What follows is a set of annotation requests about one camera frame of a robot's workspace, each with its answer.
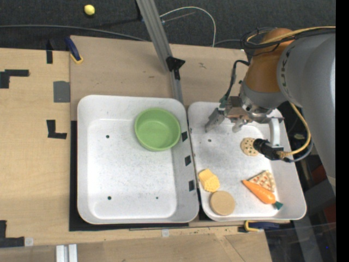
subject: round tan toy bread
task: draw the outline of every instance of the round tan toy bread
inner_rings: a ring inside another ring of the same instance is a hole
[[[245,138],[240,143],[240,148],[247,156],[256,156],[258,151],[253,147],[254,138]]]
[[[209,204],[214,213],[220,216],[230,215],[235,209],[235,200],[227,191],[216,191],[211,195]]]

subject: toy carrot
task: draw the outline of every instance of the toy carrot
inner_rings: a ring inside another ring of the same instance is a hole
[[[275,195],[271,191],[261,187],[259,184],[247,180],[243,180],[242,183],[263,203],[274,204],[278,210],[283,206],[282,203],[276,201]]]

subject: yellow ball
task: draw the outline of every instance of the yellow ball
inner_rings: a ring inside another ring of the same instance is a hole
[[[85,11],[85,14],[87,14],[87,15],[94,15],[94,13],[95,13],[95,9],[92,5],[86,5],[84,7],[84,11]]]

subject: white tray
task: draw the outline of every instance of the white tray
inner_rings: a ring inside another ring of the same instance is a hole
[[[152,107],[179,120],[183,138],[170,150],[151,152],[136,138],[136,116]],[[179,101],[86,96],[77,107],[77,127],[77,208],[86,222],[184,223],[196,217],[195,170]]]
[[[209,168],[220,180],[220,189],[231,193],[235,198],[236,207],[228,216],[215,214],[210,205],[211,193],[206,192],[199,183],[202,207],[209,218],[214,221],[245,221],[245,220],[296,220],[306,213],[306,203],[300,185],[297,169],[294,163],[271,161],[259,154],[256,157],[245,155],[240,149],[242,139],[263,138],[270,140],[268,124],[251,123],[242,130],[233,133],[233,124],[225,119],[223,123],[205,133],[204,125],[209,115],[217,108],[217,103],[197,102],[190,105],[188,119],[192,150],[195,158],[197,173]],[[282,117],[278,110],[270,116]],[[285,151],[290,150],[284,123],[280,124],[281,144]],[[242,180],[249,179],[264,170],[269,170],[276,182],[276,199],[283,203],[277,210],[273,205],[266,205],[255,197],[243,184]]]

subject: wooden table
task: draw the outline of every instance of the wooden table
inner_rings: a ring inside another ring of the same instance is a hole
[[[53,63],[47,64],[46,51],[0,49],[0,71],[30,71],[29,77],[10,77],[9,88],[0,89],[0,220],[7,220],[6,236],[31,237],[35,246],[161,239],[161,229],[69,231],[70,122],[76,120],[77,102],[88,94],[172,97],[169,75],[161,69],[152,43],[78,36],[72,40],[84,58],[80,65],[65,51],[53,51]],[[174,57],[186,60],[180,69],[185,106],[217,102],[227,90],[234,61],[246,58],[239,50],[186,45],[171,49]],[[238,65],[240,78],[245,71]],[[71,103],[54,102],[57,81],[70,82]],[[67,133],[67,138],[48,138],[47,120],[55,120],[56,132]],[[228,238],[237,234],[240,224],[195,220],[169,234],[211,234],[228,258],[241,260]],[[248,241],[265,250],[264,233],[259,244],[258,236]]]

